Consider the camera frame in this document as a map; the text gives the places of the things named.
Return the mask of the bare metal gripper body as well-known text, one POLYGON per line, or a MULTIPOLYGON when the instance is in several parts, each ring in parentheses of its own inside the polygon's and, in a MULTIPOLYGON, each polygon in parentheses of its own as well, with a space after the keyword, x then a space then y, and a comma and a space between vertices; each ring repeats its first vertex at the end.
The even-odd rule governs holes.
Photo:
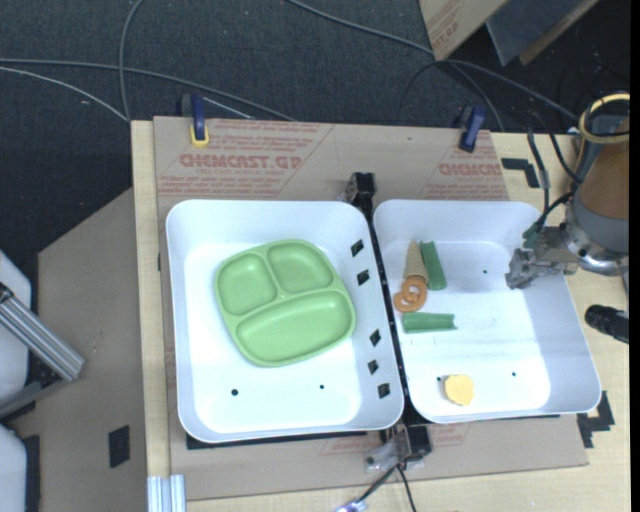
POLYGON ((578 269, 604 276, 626 272, 626 257, 605 248, 579 226, 546 226, 533 249, 536 264, 573 274, 578 269))

